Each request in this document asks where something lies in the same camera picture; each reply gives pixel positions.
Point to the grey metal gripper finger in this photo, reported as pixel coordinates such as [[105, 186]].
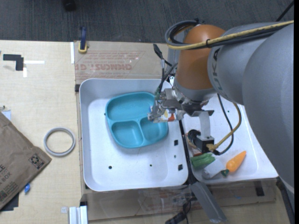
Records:
[[179, 115], [155, 114]]

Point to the orange carrot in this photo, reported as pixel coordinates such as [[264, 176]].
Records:
[[236, 162]]

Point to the black cylinder on white bracket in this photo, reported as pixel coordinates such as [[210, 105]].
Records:
[[205, 127]]

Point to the small blue scrap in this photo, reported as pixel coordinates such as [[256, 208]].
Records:
[[27, 187]]

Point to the thin black rod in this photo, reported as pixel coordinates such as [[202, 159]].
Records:
[[185, 146]]

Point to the brown paper bag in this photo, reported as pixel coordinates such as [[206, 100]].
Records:
[[16, 153]]

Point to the blue divided plate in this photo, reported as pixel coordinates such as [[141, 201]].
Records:
[[126, 115]]

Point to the green bean pods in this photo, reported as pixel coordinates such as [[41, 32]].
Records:
[[202, 160]]

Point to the white plastic tray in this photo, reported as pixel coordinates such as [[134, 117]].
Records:
[[247, 139], [130, 164]]

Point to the small white and orange carton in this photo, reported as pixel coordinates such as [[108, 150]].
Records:
[[170, 117]]

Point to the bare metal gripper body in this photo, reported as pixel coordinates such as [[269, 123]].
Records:
[[174, 100]]

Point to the brown cardboard board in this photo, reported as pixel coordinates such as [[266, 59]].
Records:
[[112, 64]]

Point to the white and grey bottle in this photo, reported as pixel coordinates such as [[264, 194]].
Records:
[[213, 170]]

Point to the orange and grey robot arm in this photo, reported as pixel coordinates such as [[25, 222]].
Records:
[[257, 73]]

